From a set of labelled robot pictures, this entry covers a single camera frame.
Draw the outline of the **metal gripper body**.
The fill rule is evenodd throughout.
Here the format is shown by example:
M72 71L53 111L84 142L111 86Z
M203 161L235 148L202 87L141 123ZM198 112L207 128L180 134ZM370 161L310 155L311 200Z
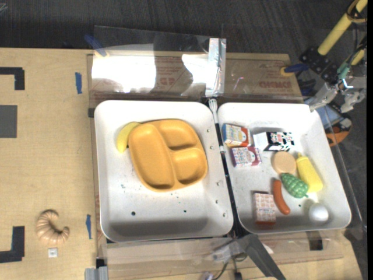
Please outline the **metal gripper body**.
M365 75L341 75L339 76L339 91L343 95L360 93L367 88Z

